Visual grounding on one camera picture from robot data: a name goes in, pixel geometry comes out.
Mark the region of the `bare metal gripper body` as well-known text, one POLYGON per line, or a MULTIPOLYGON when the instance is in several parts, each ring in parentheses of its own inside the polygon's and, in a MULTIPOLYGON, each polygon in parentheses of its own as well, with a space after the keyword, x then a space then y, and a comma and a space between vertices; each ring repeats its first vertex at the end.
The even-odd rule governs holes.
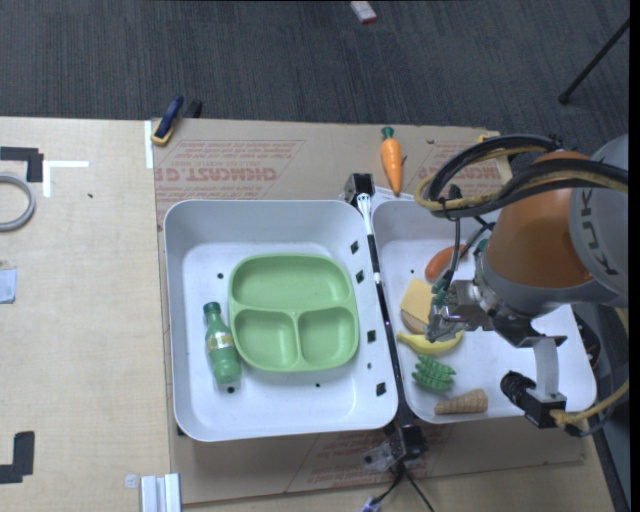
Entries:
POLYGON ((445 321, 454 321, 463 322, 464 331, 494 331, 499 307, 499 296, 491 288, 474 280, 454 280, 438 314, 442 318, 442 328, 445 321))

